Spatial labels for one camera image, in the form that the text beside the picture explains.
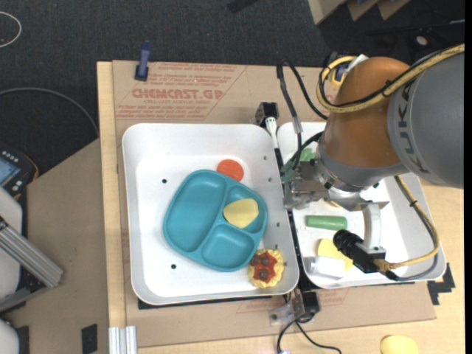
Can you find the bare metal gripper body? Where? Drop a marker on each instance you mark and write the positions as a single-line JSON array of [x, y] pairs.
[[308, 188]]

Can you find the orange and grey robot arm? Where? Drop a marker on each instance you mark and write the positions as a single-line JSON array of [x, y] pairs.
[[368, 124]]

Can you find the light green toy piece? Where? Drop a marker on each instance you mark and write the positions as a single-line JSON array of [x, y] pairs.
[[309, 155]]

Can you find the green cylinder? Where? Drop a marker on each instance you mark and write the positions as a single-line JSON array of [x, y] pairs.
[[326, 222]]

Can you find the thin black and white rod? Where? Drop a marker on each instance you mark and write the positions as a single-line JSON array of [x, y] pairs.
[[274, 138]]

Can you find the yellow toy chip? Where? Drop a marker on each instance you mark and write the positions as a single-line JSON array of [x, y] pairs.
[[240, 212], [326, 249]]

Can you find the clear plastic bottle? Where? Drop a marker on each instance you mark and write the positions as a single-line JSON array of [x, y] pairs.
[[326, 267]]

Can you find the orange round disc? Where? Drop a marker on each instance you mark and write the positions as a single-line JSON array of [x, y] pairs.
[[228, 168]]

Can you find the yellow toy spaghetti with meatballs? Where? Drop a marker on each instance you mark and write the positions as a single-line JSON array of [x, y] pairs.
[[265, 269]]

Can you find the white plastic tray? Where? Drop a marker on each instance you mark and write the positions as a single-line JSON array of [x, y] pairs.
[[155, 205], [402, 231]]

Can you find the blue divided plate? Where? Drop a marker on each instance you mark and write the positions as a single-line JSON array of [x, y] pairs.
[[195, 212]]

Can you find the brown cardboard board, red print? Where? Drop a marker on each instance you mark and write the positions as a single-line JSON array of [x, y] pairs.
[[177, 98]]

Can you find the yellow rounded toy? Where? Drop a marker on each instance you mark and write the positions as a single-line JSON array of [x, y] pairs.
[[398, 345]]

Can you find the black cylinder on white bracket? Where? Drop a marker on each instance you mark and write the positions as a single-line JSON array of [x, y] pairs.
[[359, 251]]

